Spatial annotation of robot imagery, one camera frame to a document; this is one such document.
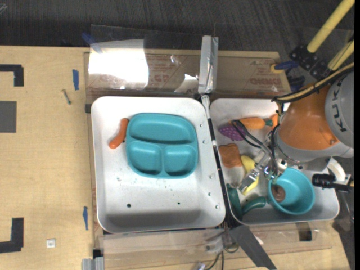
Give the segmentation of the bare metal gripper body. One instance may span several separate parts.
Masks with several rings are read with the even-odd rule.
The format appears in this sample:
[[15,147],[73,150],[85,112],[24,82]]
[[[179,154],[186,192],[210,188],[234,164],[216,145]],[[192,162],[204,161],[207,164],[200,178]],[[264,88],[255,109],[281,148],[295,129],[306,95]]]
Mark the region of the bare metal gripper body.
[[266,156],[262,162],[263,175],[265,179],[276,179],[286,170],[287,166],[284,159],[273,159]]

